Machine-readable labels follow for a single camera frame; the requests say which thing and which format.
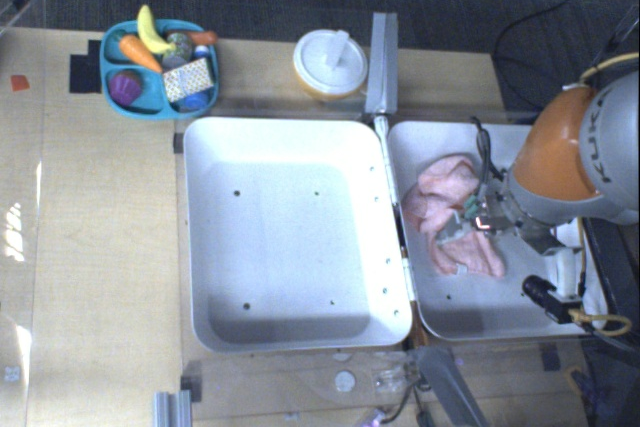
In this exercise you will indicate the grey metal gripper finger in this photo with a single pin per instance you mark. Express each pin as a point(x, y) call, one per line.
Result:
point(451, 229)
point(462, 270)

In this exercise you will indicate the patterned white carton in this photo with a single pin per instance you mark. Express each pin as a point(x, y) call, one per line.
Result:
point(189, 79)

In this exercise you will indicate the red sausage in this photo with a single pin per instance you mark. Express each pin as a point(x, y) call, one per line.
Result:
point(204, 37)

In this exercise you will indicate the green can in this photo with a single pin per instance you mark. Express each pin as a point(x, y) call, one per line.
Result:
point(180, 46)

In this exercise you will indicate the blue divided plate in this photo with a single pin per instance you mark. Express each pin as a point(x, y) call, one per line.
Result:
point(111, 60)

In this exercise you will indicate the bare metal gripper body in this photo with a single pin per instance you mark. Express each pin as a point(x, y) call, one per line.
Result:
point(492, 210)

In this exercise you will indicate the black cylinder on white bracket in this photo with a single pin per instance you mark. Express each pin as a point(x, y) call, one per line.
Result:
point(550, 295)

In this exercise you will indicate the yellow banana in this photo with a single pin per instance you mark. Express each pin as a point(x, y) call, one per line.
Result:
point(149, 32)

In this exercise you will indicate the blue bottle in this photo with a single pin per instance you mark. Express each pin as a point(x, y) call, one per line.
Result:
point(193, 101)

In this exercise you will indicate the yellow bowl with white lid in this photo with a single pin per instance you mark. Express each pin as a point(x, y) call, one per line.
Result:
point(327, 60)

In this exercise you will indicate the orange carrot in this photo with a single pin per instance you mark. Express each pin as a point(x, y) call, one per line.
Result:
point(140, 52)

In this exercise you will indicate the pink cloth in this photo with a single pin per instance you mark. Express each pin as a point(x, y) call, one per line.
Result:
point(445, 187)

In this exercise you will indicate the white plastic tray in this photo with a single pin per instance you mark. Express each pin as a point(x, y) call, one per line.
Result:
point(465, 305)
point(295, 235)

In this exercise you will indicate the clear plastic bottle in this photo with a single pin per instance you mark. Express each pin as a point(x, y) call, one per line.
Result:
point(392, 377)

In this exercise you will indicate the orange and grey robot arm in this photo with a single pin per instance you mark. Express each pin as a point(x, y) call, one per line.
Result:
point(560, 155)

